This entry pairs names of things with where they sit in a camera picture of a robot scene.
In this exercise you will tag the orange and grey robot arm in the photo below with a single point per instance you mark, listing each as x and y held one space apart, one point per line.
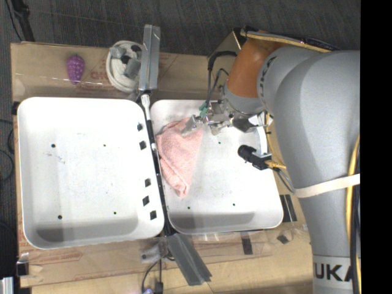
312 109

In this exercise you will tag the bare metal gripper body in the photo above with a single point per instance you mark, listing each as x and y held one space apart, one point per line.
221 112

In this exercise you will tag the black cylinder on white bracket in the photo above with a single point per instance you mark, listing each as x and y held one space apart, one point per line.
260 159

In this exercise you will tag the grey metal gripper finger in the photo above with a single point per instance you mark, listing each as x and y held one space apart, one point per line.
190 126
216 128

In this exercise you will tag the purple toy grapes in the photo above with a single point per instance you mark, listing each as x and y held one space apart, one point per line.
75 67

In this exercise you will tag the white plastic tray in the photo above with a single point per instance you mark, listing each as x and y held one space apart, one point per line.
226 188
88 176

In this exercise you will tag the brown cardboard board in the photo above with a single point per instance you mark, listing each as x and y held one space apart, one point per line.
92 265

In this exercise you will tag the pink towel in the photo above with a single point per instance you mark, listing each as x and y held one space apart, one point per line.
179 158

